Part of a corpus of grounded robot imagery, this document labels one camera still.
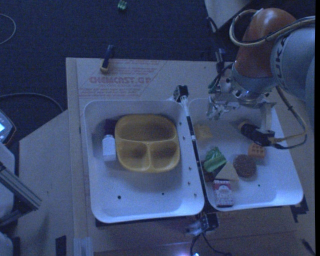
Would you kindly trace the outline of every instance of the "small black object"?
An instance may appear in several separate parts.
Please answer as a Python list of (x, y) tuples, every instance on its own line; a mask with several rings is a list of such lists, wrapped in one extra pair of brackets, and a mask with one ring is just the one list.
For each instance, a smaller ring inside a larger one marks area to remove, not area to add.
[(188, 87), (186, 85), (178, 85), (173, 92), (173, 98), (176, 102), (180, 103), (182, 96), (189, 96)]
[(115, 136), (116, 124), (118, 120), (106, 119), (104, 123), (104, 134)]
[(55, 255), (56, 256), (67, 255), (67, 237), (65, 235), (55, 239)]
[(115, 47), (111, 44), (108, 45), (108, 48), (106, 49), (105, 55), (104, 55), (104, 61), (102, 63), (102, 68), (107, 69), (109, 66), (109, 59), (113, 58), (115, 55)]
[(305, 195), (303, 195), (300, 206), (290, 205), (292, 216), (295, 223), (298, 223), (298, 215), (307, 214), (309, 207)]
[(13, 245), (13, 256), (21, 256), (21, 239), (20, 237), (14, 237), (11, 239)]
[(274, 137), (275, 132), (271, 130), (268, 133), (262, 133), (261, 131), (257, 130), (258, 128), (259, 127), (256, 125), (245, 123), (244, 125), (242, 125), (240, 131), (248, 139), (252, 140), (254, 143), (262, 147), (271, 146), (271, 141), (269, 140), (269, 138)]
[(215, 67), (218, 74), (222, 73), (225, 68), (225, 55), (226, 52), (223, 48), (219, 48), (218, 51), (215, 52), (217, 62)]

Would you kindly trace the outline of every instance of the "white cable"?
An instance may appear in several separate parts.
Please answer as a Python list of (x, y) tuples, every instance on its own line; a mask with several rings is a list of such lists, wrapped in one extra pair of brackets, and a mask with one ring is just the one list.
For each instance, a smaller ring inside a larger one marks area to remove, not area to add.
[(0, 42), (0, 45), (2, 45), (2, 44), (4, 44), (5, 42), (8, 42), (8, 41), (14, 36), (14, 34), (16, 33), (17, 25), (16, 25), (16, 22), (14, 21), (13, 18), (11, 18), (11, 17), (9, 17), (9, 16), (7, 16), (7, 15), (5, 15), (5, 14), (3, 14), (3, 13), (0, 13), (0, 16), (3, 16), (3, 17), (8, 18), (8, 19), (11, 20), (12, 23), (13, 23), (13, 32), (12, 32), (12, 34), (11, 34), (6, 40)]

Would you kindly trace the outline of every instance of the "cable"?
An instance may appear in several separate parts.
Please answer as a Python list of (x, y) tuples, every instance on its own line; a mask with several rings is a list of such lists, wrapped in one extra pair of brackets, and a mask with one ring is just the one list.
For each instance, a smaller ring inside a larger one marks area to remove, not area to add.
[(289, 31), (292, 31), (294, 29), (306, 26), (306, 25), (310, 25), (310, 24), (315, 24), (316, 23), (316, 16), (310, 16), (310, 17), (304, 17), (301, 19), (296, 20), (295, 22), (286, 25), (272, 33), (269, 33), (266, 36), (263, 36), (257, 40), (251, 40), (251, 41), (241, 41), (238, 40), (235, 36), (235, 25), (236, 23), (246, 14), (251, 14), (251, 13), (256, 13), (258, 12), (257, 10), (254, 9), (250, 9), (250, 10), (245, 10), (243, 12), (241, 12), (239, 15), (237, 15), (231, 23), (230, 29), (229, 29), (229, 37), (231, 39), (231, 41), (237, 45), (237, 46), (243, 46), (243, 47), (255, 47), (255, 46), (260, 46), (262, 44), (265, 44), (267, 42), (270, 42), (274, 39), (276, 39), (277, 37), (279, 37), (280, 35), (287, 33)]
[(3, 14), (3, 13), (0, 13), (0, 16), (3, 16), (3, 17), (8, 18), (8, 19), (11, 20), (12, 23), (13, 23), (13, 32), (12, 32), (12, 34), (11, 34), (6, 40), (0, 42), (0, 45), (2, 45), (2, 44), (4, 44), (5, 42), (8, 42), (8, 41), (14, 36), (14, 34), (16, 33), (17, 25), (16, 25), (16, 22), (14, 21), (13, 18), (11, 18), (11, 17), (9, 17), (9, 16), (7, 16), (7, 15), (5, 15), (5, 14)]
[(191, 246), (190, 246), (190, 256), (194, 256), (194, 246), (195, 246), (195, 243), (196, 241), (199, 239), (200, 235), (198, 234), (197, 236), (195, 236), (193, 239), (192, 239), (192, 243), (191, 243)]
[[(288, 107), (288, 110), (293, 114), (295, 119), (301, 125), (303, 132), (299, 133), (299, 134), (283, 137), (283, 138), (270, 138), (270, 140), (271, 140), (272, 144), (274, 144), (274, 147), (277, 149), (280, 149), (280, 150), (293, 149), (293, 148), (296, 148), (296, 147), (304, 144), (307, 141), (307, 131), (308, 131), (307, 124), (306, 124), (305, 120), (294, 110), (294, 107), (289, 103), (289, 101), (286, 98), (286, 96), (284, 95), (282, 89), (279, 86), (276, 86), (275, 88), (276, 88), (276, 91), (278, 92), (280, 98), (284, 102), (284, 104)], [(279, 142), (291, 140), (291, 139), (298, 138), (301, 136), (304, 136), (304, 140), (303, 140), (303, 142), (301, 142), (299, 144), (295, 144), (293, 146), (282, 146), (282, 145), (278, 144)]]
[(215, 33), (217, 33), (218, 32), (218, 27), (217, 27), (216, 23), (214, 22), (214, 20), (209, 16), (206, 17), (206, 19), (207, 19), (207, 21), (209, 21), (213, 25)]
[(208, 239), (206, 238), (205, 233), (202, 233), (203, 239), (206, 242), (206, 244), (210, 247), (211, 250), (213, 250), (215, 253), (217, 254), (222, 254), (223, 256), (232, 256), (232, 254), (230, 252), (223, 252), (223, 251), (219, 251), (215, 248), (212, 247), (212, 245), (209, 243)]
[(215, 88), (216, 88), (216, 86), (219, 84), (222, 75), (224, 74), (224, 72), (225, 72), (227, 69), (230, 69), (233, 64), (234, 64), (234, 63), (232, 62), (232, 63), (230, 63), (229, 65), (225, 66), (225, 67), (221, 70), (221, 72), (219, 72), (219, 73), (217, 74), (217, 76), (214, 78), (214, 80), (208, 85), (208, 89), (210, 89), (209, 92), (208, 92), (209, 94), (212, 94), (212, 93), (215, 91)]
[[(194, 256), (194, 252), (193, 252), (194, 246), (195, 246), (196, 241), (199, 239), (199, 237), (200, 237), (200, 234), (195, 236), (192, 239), (192, 243), (190, 246), (190, 256)], [(206, 242), (206, 244), (210, 247), (210, 249), (213, 250), (216, 254), (221, 254), (223, 256), (232, 256), (232, 254), (230, 252), (223, 252), (223, 251), (219, 251), (219, 250), (213, 248), (212, 245), (209, 243), (208, 239), (206, 238), (205, 232), (202, 232), (202, 237), (203, 237), (204, 241)]]
[(64, 111), (64, 109), (61, 107), (61, 105), (53, 98), (51, 98), (47, 95), (35, 93), (35, 92), (17, 92), (17, 93), (11, 93), (11, 94), (4, 94), (4, 95), (0, 95), (0, 99), (10, 98), (10, 97), (18, 97), (18, 96), (42, 97), (42, 98), (45, 98), (47, 100), (52, 101), (60, 109), (61, 113)]

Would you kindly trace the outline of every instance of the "small white bottle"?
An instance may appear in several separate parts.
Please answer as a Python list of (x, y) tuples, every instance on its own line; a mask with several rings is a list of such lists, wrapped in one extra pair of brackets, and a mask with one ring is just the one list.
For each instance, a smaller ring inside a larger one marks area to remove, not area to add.
[(117, 160), (116, 141), (111, 134), (107, 134), (102, 140), (102, 154), (105, 162)]

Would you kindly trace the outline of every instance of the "black cable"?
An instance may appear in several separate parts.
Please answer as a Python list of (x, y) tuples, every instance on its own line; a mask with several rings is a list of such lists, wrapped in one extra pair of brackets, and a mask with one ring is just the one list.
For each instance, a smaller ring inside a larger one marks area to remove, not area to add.
[(225, 46), (225, 43), (224, 43), (224, 41), (222, 40), (222, 38), (221, 38), (221, 36), (219, 35), (219, 29), (218, 29), (218, 27), (217, 27), (217, 25), (216, 25), (216, 23), (214, 22), (214, 20), (211, 18), (211, 17), (206, 17), (206, 20), (210, 23), (210, 24), (212, 24), (212, 26), (214, 27), (214, 34), (216, 35), (216, 37), (218, 38), (218, 40), (220, 41), (220, 45), (221, 45), (221, 47), (223, 48), (223, 49), (226, 49), (226, 46)]
[(210, 247), (211, 250), (213, 250), (215, 253), (217, 254), (221, 254), (223, 256), (232, 256), (231, 252), (223, 252), (223, 251), (219, 251), (215, 248), (212, 247), (212, 245), (209, 243), (208, 239), (206, 238), (205, 233), (202, 233), (203, 239), (206, 242), (206, 244)]
[(298, 147), (298, 146), (301, 146), (301, 145), (303, 145), (303, 144), (305, 144), (306, 143), (306, 141), (307, 141), (307, 135), (305, 135), (304, 136), (304, 140), (301, 142), (301, 143), (298, 143), (298, 144), (295, 144), (295, 145), (292, 145), (292, 146), (282, 146), (282, 145), (280, 145), (279, 143), (276, 143), (276, 144), (274, 144), (273, 146), (277, 149), (277, 150), (290, 150), (290, 149), (294, 149), (294, 148), (296, 148), (296, 147)]
[(51, 98), (47, 95), (35, 93), (35, 92), (17, 92), (17, 93), (11, 93), (11, 94), (4, 94), (4, 95), (0, 95), (0, 99), (10, 98), (10, 97), (19, 97), (19, 96), (31, 96), (31, 97), (45, 98), (45, 99), (53, 102), (60, 109), (61, 113), (64, 111), (64, 109), (61, 107), (61, 105), (53, 98)]
[(221, 72), (219, 72), (219, 73), (217, 74), (217, 76), (214, 78), (214, 80), (208, 85), (208, 89), (210, 89), (209, 92), (208, 92), (209, 94), (213, 93), (215, 87), (219, 84), (220, 79), (221, 79), (222, 75), (224, 74), (224, 72), (225, 72), (227, 69), (230, 69), (230, 68), (233, 66), (233, 64), (234, 64), (234, 63), (232, 62), (232, 63), (230, 63), (229, 65), (225, 66), (225, 67), (221, 70)]
[[(200, 235), (197, 235), (192, 239), (192, 243), (190, 246), (190, 256), (194, 256), (194, 252), (193, 252), (194, 246), (195, 246), (196, 241), (199, 239), (199, 237), (200, 237)], [(206, 235), (204, 232), (202, 233), (202, 237), (203, 237), (204, 241), (206, 242), (206, 244), (210, 247), (210, 249), (213, 250), (216, 254), (221, 254), (223, 256), (232, 256), (232, 254), (230, 252), (223, 252), (223, 251), (219, 251), (219, 250), (213, 248), (212, 245), (209, 243), (208, 239), (206, 238)]]
[(196, 241), (199, 239), (199, 237), (200, 237), (200, 235), (197, 235), (192, 239), (192, 243), (190, 246), (190, 256), (194, 256), (194, 252), (193, 252), (194, 246), (195, 246)]

